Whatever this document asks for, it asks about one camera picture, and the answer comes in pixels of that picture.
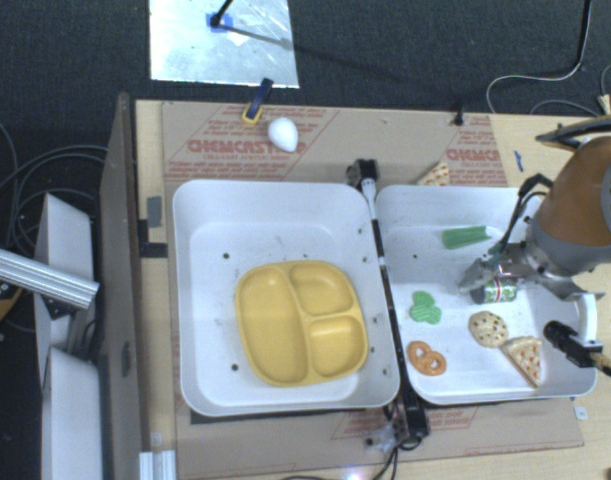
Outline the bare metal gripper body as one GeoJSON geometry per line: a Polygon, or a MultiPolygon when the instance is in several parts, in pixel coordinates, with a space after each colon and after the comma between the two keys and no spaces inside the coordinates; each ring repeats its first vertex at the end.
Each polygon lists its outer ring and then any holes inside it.
{"type": "Polygon", "coordinates": [[[598,300],[605,296],[604,291],[581,288],[574,282],[572,273],[552,262],[539,246],[527,241],[510,243],[502,253],[502,263],[522,265],[520,280],[539,284],[560,300],[576,300],[585,294],[594,295],[598,300]]]}

